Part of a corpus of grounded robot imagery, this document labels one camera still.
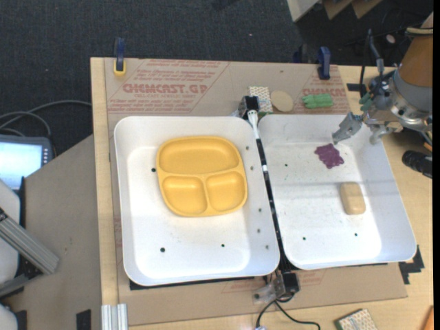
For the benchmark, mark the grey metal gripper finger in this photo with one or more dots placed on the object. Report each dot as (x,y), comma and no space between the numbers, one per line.
(348,126)
(377,134)

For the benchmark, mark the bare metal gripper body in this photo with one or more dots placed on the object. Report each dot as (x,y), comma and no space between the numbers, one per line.
(385,118)

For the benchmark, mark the purple grapes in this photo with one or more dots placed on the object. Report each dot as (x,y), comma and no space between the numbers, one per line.
(330,156)

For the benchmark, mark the green toy vegetable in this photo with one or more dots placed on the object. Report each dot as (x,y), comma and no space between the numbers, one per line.
(318,101)

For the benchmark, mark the beige bread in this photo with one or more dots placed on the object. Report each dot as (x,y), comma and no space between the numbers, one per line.
(352,198)

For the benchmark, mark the tan round biscuit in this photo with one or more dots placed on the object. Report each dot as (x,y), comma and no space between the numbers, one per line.
(282,101)

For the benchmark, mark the white green patterned packet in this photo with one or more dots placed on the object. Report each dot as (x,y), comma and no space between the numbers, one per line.
(264,96)
(357,321)

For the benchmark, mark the thin black and white rod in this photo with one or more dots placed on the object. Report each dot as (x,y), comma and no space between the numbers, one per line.
(264,163)

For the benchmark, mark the white plastic tray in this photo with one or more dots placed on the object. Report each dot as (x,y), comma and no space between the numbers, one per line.
(192,249)
(316,218)

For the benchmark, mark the yellow divided plate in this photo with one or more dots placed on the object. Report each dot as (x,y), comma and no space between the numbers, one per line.
(201,175)

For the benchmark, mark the brown cardboard board red print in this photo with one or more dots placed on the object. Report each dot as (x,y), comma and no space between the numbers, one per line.
(172,91)

